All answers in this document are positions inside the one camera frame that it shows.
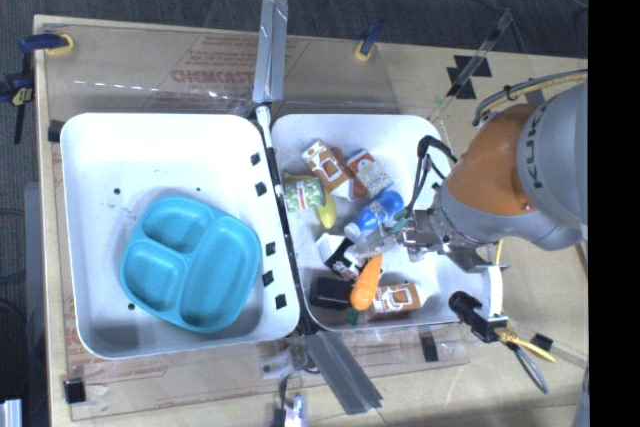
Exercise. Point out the black cylinder on white bracket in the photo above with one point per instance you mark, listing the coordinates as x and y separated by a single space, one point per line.
470 307

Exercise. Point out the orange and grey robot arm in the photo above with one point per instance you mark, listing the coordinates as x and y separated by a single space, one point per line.
505 175

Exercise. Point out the orange white yellow carton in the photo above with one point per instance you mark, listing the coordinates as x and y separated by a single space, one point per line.
372 172

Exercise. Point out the orange and white carton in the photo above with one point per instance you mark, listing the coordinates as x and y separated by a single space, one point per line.
400 299
327 167

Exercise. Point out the yellow banana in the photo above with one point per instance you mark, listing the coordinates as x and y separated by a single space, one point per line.
327 212

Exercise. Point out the orange carrot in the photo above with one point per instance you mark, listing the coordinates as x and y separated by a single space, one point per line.
366 287

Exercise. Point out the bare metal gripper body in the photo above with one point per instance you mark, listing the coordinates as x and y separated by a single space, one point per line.
425 235

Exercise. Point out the green and white can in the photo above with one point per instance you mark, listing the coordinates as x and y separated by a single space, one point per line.
302 195

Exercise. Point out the white plastic tray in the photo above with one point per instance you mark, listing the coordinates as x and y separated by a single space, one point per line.
165 145
400 135

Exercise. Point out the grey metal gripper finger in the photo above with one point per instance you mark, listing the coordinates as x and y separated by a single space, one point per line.
372 251
386 235

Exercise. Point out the brown cardboard board red print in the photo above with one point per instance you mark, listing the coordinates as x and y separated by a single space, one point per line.
210 65

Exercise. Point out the blue divided plate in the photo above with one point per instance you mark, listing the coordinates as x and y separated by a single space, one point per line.
192 265

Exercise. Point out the blue bottle white cap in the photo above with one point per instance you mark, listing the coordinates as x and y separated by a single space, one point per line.
380 210

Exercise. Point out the black and white packet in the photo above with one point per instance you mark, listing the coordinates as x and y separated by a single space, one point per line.
337 260

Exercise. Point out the black box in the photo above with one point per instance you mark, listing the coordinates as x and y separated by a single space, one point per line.
330 292

